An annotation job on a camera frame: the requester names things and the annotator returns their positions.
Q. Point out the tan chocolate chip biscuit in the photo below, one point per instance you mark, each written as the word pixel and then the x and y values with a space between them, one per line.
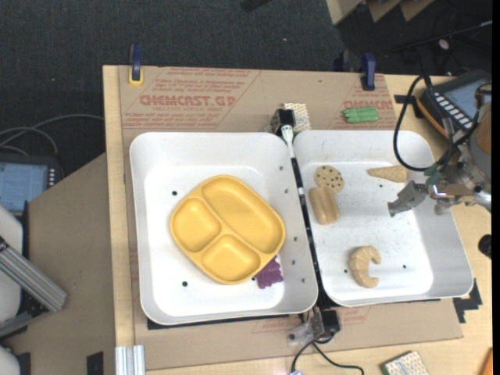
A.
pixel 328 177

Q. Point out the black cylinder on white bracket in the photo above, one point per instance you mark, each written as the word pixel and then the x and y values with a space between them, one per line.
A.
pixel 485 245

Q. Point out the white plastic tray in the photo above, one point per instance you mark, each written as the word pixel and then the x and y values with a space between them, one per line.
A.
pixel 390 229
pixel 164 170

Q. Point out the tan ice cream cone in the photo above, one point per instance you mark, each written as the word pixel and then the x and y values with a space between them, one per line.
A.
pixel 392 173

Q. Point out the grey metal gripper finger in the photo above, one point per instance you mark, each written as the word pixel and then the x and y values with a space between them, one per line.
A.
pixel 408 198
pixel 441 208

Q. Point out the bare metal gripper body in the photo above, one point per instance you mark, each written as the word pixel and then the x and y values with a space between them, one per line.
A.
pixel 461 193

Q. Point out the purple grapes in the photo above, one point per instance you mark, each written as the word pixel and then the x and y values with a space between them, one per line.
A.
pixel 270 276

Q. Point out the green asparagus bundle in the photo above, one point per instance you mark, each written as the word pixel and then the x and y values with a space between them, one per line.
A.
pixel 360 115

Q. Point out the tan croissant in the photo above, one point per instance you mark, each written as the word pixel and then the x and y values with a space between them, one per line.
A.
pixel 361 268

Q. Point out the brown cardboard board, red print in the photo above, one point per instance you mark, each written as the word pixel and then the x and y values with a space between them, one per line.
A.
pixel 195 104

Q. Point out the tan bread roll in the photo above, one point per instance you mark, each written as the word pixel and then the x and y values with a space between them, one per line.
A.
pixel 323 207

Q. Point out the yellow divided plate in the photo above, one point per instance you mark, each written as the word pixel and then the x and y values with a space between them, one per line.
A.
pixel 234 205

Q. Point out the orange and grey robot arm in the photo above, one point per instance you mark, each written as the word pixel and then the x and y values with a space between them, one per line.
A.
pixel 484 131

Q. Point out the thin black and white rod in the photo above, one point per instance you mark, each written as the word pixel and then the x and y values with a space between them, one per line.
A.
pixel 301 192

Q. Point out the white dotted packet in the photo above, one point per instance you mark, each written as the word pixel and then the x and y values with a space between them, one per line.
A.
pixel 404 365
pixel 301 115

